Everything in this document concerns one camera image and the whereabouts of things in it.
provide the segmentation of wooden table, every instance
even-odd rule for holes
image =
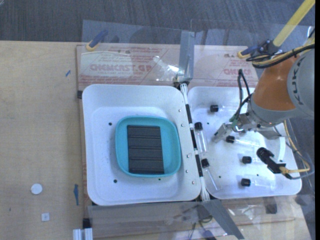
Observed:
[[[73,230],[82,228],[77,45],[0,41],[1,240],[70,240]],[[34,183],[43,187],[38,195],[31,193]],[[246,239],[310,239],[301,208],[291,201],[289,205],[293,219],[240,225],[241,232]],[[49,221],[42,221],[46,213]],[[137,237],[158,238],[158,234]]]

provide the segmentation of white tray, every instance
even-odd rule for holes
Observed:
[[[208,140],[208,153],[202,158],[207,158],[209,170],[213,176],[215,188],[209,174],[204,173],[208,192],[218,199],[255,198],[268,196],[295,195],[302,187],[300,179],[290,180],[282,174],[273,174],[263,162],[243,164],[242,156],[251,156],[259,159],[256,151],[259,147],[227,143],[224,140],[215,143],[212,136],[222,123],[228,123],[229,118],[239,106],[239,89],[236,87],[194,87],[188,92],[193,123],[201,122]],[[210,112],[210,105],[218,105],[218,112]],[[284,126],[277,129],[285,135]],[[278,160],[283,160],[289,169],[297,169],[293,153],[285,145],[284,138],[267,140],[260,133],[248,132],[241,140],[258,144],[270,150]],[[240,185],[242,178],[250,179],[249,187]]]
[[[201,191],[183,95],[169,86],[93,84],[82,94],[87,190],[101,206],[190,201]],[[163,178],[132,177],[117,164],[115,128],[126,116],[164,117],[175,124],[181,167]]]

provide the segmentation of yellow rod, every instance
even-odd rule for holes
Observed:
[[[315,5],[316,0],[304,0],[298,10],[292,15],[287,24],[283,27],[281,32],[273,40],[276,47],[280,47],[291,32],[295,29],[296,25],[306,16],[309,10]]]

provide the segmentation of white circle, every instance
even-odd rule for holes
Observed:
[[[39,195],[42,192],[42,186],[39,183],[35,183],[30,190],[32,194]]]

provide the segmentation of gray floor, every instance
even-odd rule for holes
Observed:
[[[80,42],[84,21],[189,30],[191,21],[241,22],[257,32],[285,24],[304,0],[4,0],[0,40]],[[315,7],[300,23],[315,26]],[[206,44],[211,44],[210,36]],[[292,120],[301,149],[314,161],[314,121]],[[300,198],[315,239],[315,177],[303,180]]]

